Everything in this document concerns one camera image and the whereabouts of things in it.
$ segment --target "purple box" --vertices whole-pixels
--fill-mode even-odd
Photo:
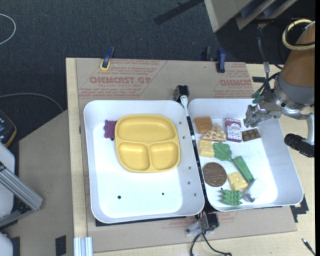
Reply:
[[[231,142],[241,142],[241,121],[232,118],[226,118],[224,120],[226,140]]]

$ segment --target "yellow cable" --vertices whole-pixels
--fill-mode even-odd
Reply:
[[[287,42],[287,37],[286,37],[286,33],[288,33],[294,26],[296,26],[297,24],[300,24],[300,23],[312,23],[311,20],[309,19],[299,19],[299,20],[296,20],[294,22],[292,22],[283,32],[282,34],[282,42],[284,44],[285,47],[289,48],[290,50],[298,50],[298,51],[303,51],[303,50],[308,50],[308,49],[312,49],[312,48],[315,48],[316,44],[313,43],[313,44],[310,44],[310,45],[292,45],[290,43]]]

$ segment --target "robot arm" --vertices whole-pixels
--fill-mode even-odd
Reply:
[[[308,23],[295,45],[287,42],[290,29],[299,23]],[[246,127],[256,127],[269,118],[280,118],[281,114],[297,120],[306,120],[308,136],[288,134],[284,142],[307,157],[315,156],[315,116],[302,114],[301,110],[315,103],[315,32],[316,23],[301,19],[290,24],[282,35],[283,44],[291,53],[280,73],[276,74],[271,89],[266,78],[243,120]]]

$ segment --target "brown round cookie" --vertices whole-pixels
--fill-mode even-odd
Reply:
[[[225,169],[217,162],[209,162],[203,168],[205,183],[212,187],[220,187],[227,181]]]

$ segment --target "dark floor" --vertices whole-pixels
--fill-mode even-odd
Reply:
[[[199,61],[201,52],[224,48],[226,61],[262,63],[257,25],[239,31],[234,19],[213,33],[205,3],[172,16],[157,18],[188,0],[1,0],[0,14],[10,16],[16,32],[0,44],[0,110],[17,127],[16,141],[42,126],[61,110],[47,98],[8,94],[46,95],[67,109],[67,57],[103,58],[108,45],[115,58]],[[278,64],[288,51],[280,35],[292,18],[315,20],[315,0],[298,0],[278,21],[263,29],[265,42]],[[0,15],[0,42],[14,29]]]

